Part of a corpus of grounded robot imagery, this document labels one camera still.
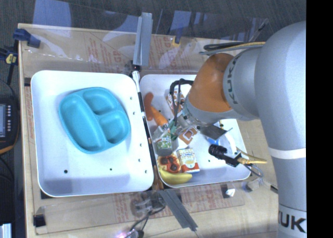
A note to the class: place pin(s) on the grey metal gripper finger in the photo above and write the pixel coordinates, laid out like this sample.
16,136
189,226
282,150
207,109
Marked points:
175,142
159,132

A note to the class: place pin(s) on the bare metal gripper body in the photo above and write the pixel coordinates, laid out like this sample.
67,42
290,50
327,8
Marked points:
186,122

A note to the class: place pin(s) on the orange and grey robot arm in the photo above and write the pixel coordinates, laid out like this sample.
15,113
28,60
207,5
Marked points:
260,80

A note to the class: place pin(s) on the green and white can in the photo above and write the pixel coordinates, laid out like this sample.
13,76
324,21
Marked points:
164,145

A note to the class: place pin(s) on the orange and white biscuit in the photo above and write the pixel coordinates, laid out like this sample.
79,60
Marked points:
187,136

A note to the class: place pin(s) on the orange carrot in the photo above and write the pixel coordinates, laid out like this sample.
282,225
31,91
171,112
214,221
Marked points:
160,117

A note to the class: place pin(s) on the red and white carton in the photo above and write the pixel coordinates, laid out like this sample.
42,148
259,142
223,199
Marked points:
188,160

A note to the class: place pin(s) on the orange and white packet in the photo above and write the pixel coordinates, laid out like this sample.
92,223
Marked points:
172,100

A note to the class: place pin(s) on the thin black and white rod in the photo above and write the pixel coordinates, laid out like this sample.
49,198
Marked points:
142,106

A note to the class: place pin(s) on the small blue block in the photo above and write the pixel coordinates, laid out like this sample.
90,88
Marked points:
211,141

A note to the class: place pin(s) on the red sausage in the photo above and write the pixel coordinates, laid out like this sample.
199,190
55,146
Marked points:
148,101

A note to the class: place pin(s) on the yellow banana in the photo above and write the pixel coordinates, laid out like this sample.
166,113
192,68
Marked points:
175,177

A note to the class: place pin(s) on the white plastic tray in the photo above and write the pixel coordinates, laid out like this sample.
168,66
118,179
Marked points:
221,172
86,174

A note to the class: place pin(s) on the blue divided plate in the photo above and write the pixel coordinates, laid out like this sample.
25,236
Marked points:
88,122

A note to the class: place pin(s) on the brown cardboard board red print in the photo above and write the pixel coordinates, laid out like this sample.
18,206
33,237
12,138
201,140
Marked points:
86,49

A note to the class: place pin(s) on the black cylinder on white bracket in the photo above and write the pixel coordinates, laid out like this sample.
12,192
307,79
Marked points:
219,151

